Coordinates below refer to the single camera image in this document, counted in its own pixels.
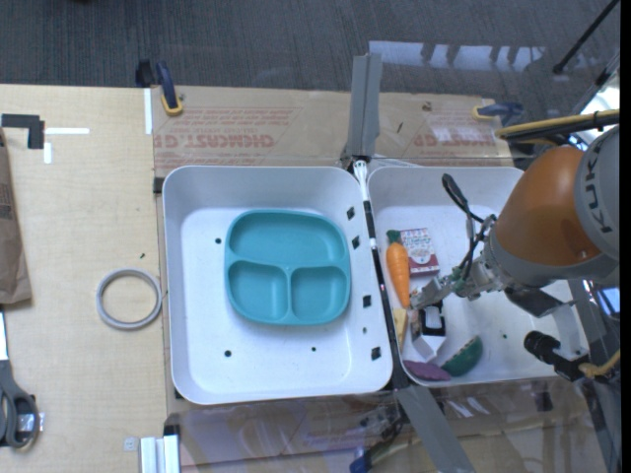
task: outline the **cardboard sheet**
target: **cardboard sheet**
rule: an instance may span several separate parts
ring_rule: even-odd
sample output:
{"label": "cardboard sheet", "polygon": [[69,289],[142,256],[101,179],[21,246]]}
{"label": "cardboard sheet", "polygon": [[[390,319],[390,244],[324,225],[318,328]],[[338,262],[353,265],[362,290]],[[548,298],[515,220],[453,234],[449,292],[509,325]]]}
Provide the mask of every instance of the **cardboard sheet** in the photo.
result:
{"label": "cardboard sheet", "polygon": [[[348,138],[349,93],[176,89],[183,113],[168,116],[152,89],[156,177],[184,165],[334,166]],[[380,94],[376,159],[424,166],[511,165],[499,119],[479,121],[480,97]]]}

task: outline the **small box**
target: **small box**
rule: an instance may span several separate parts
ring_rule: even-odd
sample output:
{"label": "small box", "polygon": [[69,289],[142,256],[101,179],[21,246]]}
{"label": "small box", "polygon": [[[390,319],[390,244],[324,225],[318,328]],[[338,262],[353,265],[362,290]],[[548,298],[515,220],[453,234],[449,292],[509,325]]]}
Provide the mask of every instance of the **small box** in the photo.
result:
{"label": "small box", "polygon": [[438,356],[438,351],[445,343],[447,335],[443,302],[431,304],[414,312],[414,316],[410,319],[412,345],[425,358],[425,362],[429,362]]}
{"label": "small box", "polygon": [[438,264],[434,243],[427,228],[401,230],[401,242],[407,249],[410,275],[436,275]]}

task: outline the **red and white box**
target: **red and white box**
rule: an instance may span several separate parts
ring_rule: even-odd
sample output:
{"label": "red and white box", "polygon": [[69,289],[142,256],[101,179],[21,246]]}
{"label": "red and white box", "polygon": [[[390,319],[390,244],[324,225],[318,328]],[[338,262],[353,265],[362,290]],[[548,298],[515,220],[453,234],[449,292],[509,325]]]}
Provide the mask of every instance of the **red and white box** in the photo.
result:
{"label": "red and white box", "polygon": [[401,230],[401,242],[407,249],[410,275],[436,275],[441,267],[427,228]]}

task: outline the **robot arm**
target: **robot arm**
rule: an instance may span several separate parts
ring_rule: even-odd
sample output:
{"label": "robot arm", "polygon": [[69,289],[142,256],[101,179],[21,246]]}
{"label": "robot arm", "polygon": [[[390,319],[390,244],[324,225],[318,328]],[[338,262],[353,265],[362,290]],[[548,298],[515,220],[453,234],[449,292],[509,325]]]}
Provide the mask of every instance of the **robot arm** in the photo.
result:
{"label": "robot arm", "polygon": [[461,265],[433,279],[412,293],[412,307],[450,293],[475,300],[483,292],[523,293],[564,279],[619,286],[619,147],[616,126],[585,152],[564,146],[540,156],[497,220],[481,224],[484,246],[466,274]]}

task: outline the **gray carpet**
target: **gray carpet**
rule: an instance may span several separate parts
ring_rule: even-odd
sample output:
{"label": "gray carpet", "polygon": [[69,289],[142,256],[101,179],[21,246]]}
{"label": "gray carpet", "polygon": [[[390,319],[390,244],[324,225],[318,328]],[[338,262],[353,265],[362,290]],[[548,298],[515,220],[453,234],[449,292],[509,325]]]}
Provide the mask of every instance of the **gray carpet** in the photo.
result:
{"label": "gray carpet", "polygon": [[347,91],[353,56],[374,51],[384,92],[519,101],[542,118],[575,109],[619,52],[620,4],[552,75],[610,1],[0,0],[0,82],[132,87],[147,58],[181,85]]}

